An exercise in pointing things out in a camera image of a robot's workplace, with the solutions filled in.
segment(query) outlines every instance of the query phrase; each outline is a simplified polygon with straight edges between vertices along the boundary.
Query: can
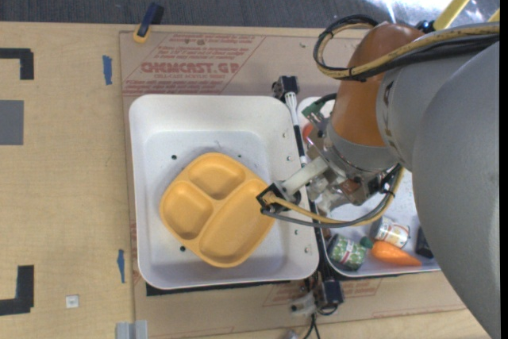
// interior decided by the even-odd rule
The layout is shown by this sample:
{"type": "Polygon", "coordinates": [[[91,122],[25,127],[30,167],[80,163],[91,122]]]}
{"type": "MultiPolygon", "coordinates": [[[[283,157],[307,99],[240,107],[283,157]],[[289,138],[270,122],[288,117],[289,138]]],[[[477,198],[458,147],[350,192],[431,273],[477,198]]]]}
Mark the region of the can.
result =
{"type": "Polygon", "coordinates": [[[364,263],[367,249],[340,234],[336,234],[329,242],[327,252],[333,262],[356,271],[364,263]]]}
{"type": "Polygon", "coordinates": [[[370,237],[377,241],[385,241],[393,246],[403,248],[410,238],[410,227],[399,225],[386,216],[382,216],[372,223],[370,237]]]}

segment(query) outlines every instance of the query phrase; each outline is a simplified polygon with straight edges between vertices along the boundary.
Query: blue and orange clamp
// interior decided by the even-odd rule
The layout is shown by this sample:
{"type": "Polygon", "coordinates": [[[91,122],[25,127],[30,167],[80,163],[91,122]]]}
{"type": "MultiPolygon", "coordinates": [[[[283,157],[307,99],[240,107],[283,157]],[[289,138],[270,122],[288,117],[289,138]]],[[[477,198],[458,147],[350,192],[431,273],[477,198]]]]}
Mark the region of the blue and orange clamp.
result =
{"type": "Polygon", "coordinates": [[[150,25],[159,25],[162,21],[164,8],[157,3],[150,3],[142,22],[134,30],[134,41],[143,44],[150,34],[150,25]]]}

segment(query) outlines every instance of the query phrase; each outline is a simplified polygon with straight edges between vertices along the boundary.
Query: yellow plate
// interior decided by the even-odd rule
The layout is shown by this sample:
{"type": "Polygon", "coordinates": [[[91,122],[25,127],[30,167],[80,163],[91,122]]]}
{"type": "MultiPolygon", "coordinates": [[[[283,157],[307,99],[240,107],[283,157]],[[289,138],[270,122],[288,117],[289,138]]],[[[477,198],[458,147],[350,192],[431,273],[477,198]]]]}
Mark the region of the yellow plate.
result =
{"type": "Polygon", "coordinates": [[[160,216],[183,246],[208,264],[243,263],[274,224],[256,196],[267,184],[219,152],[199,156],[173,180],[160,200],[160,216]]]}

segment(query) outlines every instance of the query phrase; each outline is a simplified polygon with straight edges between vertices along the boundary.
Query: white tray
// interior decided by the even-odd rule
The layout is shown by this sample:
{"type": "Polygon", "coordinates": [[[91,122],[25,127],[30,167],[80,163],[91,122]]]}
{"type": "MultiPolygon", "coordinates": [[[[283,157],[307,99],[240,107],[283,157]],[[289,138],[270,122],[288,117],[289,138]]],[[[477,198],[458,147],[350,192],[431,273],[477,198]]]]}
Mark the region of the white tray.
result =
{"type": "MultiPolygon", "coordinates": [[[[318,98],[306,98],[298,105],[298,119],[302,129],[309,123],[309,121],[303,116],[302,111],[317,99],[318,98]]],[[[323,106],[321,112],[325,117],[329,117],[334,102],[335,101],[330,101],[323,106]]],[[[340,220],[352,220],[359,218],[377,206],[382,197],[383,195],[375,195],[374,197],[368,199],[362,206],[354,206],[352,204],[340,206],[332,211],[331,217],[340,220]]],[[[367,254],[364,263],[358,270],[349,271],[343,268],[338,268],[332,263],[327,255],[327,261],[335,269],[335,271],[347,277],[366,278],[417,272],[436,272],[440,270],[440,267],[435,259],[419,256],[414,251],[420,220],[418,219],[416,206],[414,204],[412,175],[409,171],[404,170],[404,175],[395,194],[395,198],[384,216],[392,219],[395,223],[408,225],[410,227],[410,239],[404,245],[403,250],[417,257],[421,261],[421,267],[392,265],[377,260],[373,256],[369,256],[367,254]]],[[[332,234],[339,233],[340,235],[359,243],[363,236],[369,235],[370,228],[371,225],[349,226],[347,228],[331,229],[331,231],[332,234]]]]}
{"type": "MultiPolygon", "coordinates": [[[[129,126],[138,264],[149,284],[171,290],[276,282],[304,279],[316,270],[319,254],[311,228],[277,221],[243,264],[216,268],[182,251],[159,215],[167,186],[205,152],[231,156],[268,184],[295,173],[298,150],[284,104],[264,96],[145,95],[130,106],[129,126]]],[[[304,190],[302,205],[308,209],[304,190]]]]}

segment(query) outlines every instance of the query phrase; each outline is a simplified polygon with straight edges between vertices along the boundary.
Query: green can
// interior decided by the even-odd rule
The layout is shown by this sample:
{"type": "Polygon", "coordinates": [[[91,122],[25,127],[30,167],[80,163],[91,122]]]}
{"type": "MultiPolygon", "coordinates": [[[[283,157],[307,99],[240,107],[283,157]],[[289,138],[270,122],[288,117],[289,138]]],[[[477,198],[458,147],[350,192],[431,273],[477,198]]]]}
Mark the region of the green can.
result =
{"type": "Polygon", "coordinates": [[[329,242],[327,252],[334,263],[356,271],[364,263],[367,249],[347,237],[336,234],[329,242]]]}

